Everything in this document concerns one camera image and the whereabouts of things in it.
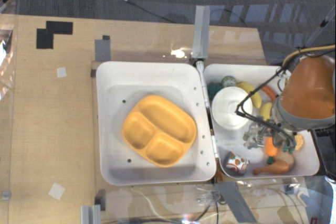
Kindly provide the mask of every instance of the orange toy carrot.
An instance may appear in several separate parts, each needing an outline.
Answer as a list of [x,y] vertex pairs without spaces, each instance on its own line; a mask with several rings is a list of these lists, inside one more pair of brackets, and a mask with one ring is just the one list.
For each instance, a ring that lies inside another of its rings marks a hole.
[[277,97],[276,92],[270,86],[268,86],[268,85],[263,86],[262,87],[262,91],[265,94],[267,94],[271,98],[272,101],[274,101],[276,99],[276,97]]
[[267,156],[274,157],[278,153],[278,149],[273,146],[273,138],[267,137],[265,144],[265,152]]

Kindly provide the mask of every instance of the white tape square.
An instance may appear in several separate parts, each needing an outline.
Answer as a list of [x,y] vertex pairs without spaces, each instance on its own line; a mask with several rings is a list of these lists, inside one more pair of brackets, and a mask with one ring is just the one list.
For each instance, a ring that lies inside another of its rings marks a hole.
[[57,68],[57,77],[58,78],[65,78],[67,76],[67,70],[65,67]]
[[65,191],[65,188],[61,185],[54,183],[49,191],[49,195],[54,197],[57,200],[60,200],[63,193]]

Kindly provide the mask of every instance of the wooden table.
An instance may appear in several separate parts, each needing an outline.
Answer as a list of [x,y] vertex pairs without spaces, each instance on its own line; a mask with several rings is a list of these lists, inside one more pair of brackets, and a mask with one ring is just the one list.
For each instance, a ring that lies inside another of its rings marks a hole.
[[[47,20],[73,22],[73,34],[54,35],[54,49],[36,49],[36,29],[46,28]],[[17,33],[9,223],[79,223],[80,207],[92,206],[96,194],[90,78],[95,39],[111,37],[113,60],[176,61],[172,50],[191,51],[193,25],[19,16]],[[209,54],[222,62],[265,64],[256,29],[210,27]],[[64,78],[57,77],[61,67]],[[65,188],[60,200],[48,195],[54,183]],[[125,191],[112,188],[117,208],[127,204]],[[129,208],[129,215],[148,211],[143,195],[137,199],[142,204],[134,213]]]

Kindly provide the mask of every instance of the white bowl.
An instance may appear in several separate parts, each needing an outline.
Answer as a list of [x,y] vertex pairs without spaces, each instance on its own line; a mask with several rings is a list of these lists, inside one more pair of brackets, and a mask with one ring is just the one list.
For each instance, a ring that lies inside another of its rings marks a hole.
[[[221,89],[212,102],[212,115],[217,124],[227,130],[236,130],[243,127],[247,118],[236,114],[239,103],[247,96],[247,93],[238,87],[227,87]],[[244,110],[252,114],[252,100],[249,98],[244,103]]]

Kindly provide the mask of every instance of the yellow divided plate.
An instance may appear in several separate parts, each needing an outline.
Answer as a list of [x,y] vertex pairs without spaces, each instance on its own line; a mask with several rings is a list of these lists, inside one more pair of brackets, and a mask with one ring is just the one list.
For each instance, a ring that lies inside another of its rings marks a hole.
[[176,164],[197,135],[194,120],[158,95],[141,99],[122,125],[122,137],[138,154],[159,167]]

